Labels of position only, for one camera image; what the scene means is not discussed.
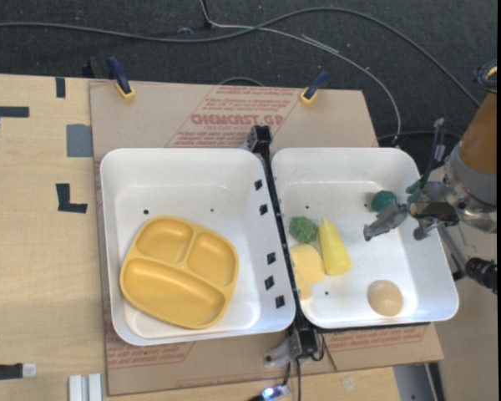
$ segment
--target hole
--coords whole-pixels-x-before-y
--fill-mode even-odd
[[[284,296],[278,296],[275,298],[275,303],[276,303],[276,308],[278,309],[279,307],[282,307],[286,304],[286,301],[284,300]]]
[[[273,285],[275,285],[275,280],[273,279],[273,276],[271,276],[265,279],[264,283],[266,284],[266,290],[269,290]]]

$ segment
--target white tray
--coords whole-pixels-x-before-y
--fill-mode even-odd
[[[406,153],[388,148],[283,149],[272,160],[277,195],[288,246],[292,217],[316,224],[326,217],[335,223],[352,261],[344,275],[325,276],[301,301],[308,320],[322,328],[365,327],[449,319],[458,309],[458,295],[436,231],[415,241],[417,222],[408,217],[397,229],[365,241],[363,227],[376,219],[372,196],[394,192],[406,203],[405,189],[419,178]],[[374,312],[367,288],[377,279],[395,282],[404,307],[393,318]]]
[[[100,177],[112,320],[124,341],[176,343],[276,332],[291,324],[291,283],[265,173],[255,155],[238,149],[120,149],[103,158]],[[239,254],[230,304],[212,327],[189,330],[161,322],[132,307],[120,291],[120,268],[135,234],[161,215],[208,227]],[[272,287],[266,283],[270,277]]]

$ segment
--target yellow divided plate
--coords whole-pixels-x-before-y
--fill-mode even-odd
[[[218,322],[230,302],[239,268],[223,236],[173,216],[148,220],[124,258],[120,287],[140,311],[180,327]]]

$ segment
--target blue and yellow clamp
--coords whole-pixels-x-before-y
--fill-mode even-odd
[[[310,86],[304,88],[299,95],[299,100],[304,104],[311,103],[317,96],[317,90],[328,80],[328,72],[323,70]]]
[[[135,89],[128,81],[128,76],[126,75],[124,69],[120,65],[119,61],[115,57],[108,58],[108,66],[111,70],[111,74],[114,79],[117,81],[115,83],[115,87],[119,91],[119,93],[125,99],[130,99],[135,95]]]

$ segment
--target dark floor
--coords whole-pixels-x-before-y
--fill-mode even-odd
[[[205,0],[205,6],[213,23],[247,26],[306,8],[339,8],[300,13],[269,27],[297,37],[305,34],[356,66],[263,31],[212,43],[174,44],[10,25],[0,27],[0,73],[77,77],[89,58],[104,67],[115,56],[134,80],[216,84],[247,77],[270,86],[303,87],[326,69],[328,87],[363,91],[377,136],[397,130],[397,115],[382,86],[397,103],[403,133],[432,130],[434,121],[444,117],[448,133],[456,135],[485,94],[474,81],[474,70],[497,59],[498,0]],[[0,0],[0,23],[18,22],[181,39],[240,31],[204,28],[200,0]],[[431,141],[431,135],[421,134],[405,135],[398,143],[423,172]],[[448,148],[454,142],[449,136]],[[382,139],[381,145],[390,145],[390,139]]]

